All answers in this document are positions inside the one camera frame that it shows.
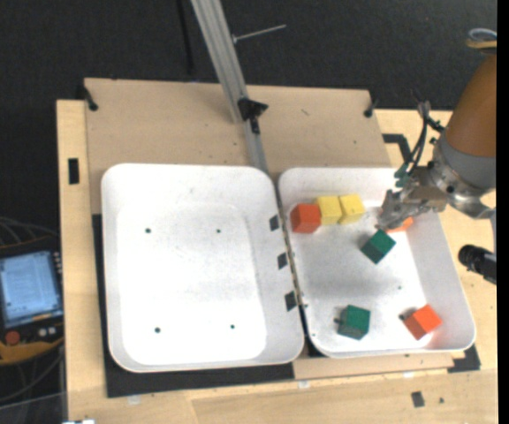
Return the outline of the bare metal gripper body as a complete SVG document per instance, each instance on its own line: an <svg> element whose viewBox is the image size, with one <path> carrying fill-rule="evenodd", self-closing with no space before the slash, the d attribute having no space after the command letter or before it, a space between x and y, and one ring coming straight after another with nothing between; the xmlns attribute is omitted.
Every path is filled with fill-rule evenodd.
<svg viewBox="0 0 509 424"><path fill-rule="evenodd" d="M448 206L469 217L491 217L494 209L482 203L487 189L472 185L443 161L418 167L402 189L402 211L417 216L443 212Z"/></svg>

